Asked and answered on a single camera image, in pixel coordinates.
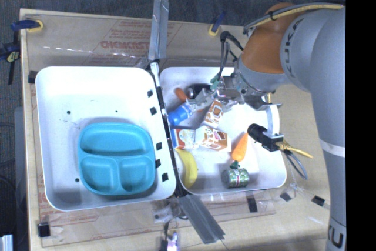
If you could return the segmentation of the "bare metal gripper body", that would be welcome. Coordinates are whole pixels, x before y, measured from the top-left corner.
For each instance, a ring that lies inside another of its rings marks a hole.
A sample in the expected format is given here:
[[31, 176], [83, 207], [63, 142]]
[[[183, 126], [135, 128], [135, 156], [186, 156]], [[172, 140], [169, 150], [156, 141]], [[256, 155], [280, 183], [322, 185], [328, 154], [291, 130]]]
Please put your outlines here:
[[225, 102], [237, 102], [239, 104], [249, 103], [250, 87], [240, 77], [231, 74], [221, 76], [215, 90], [216, 99]]

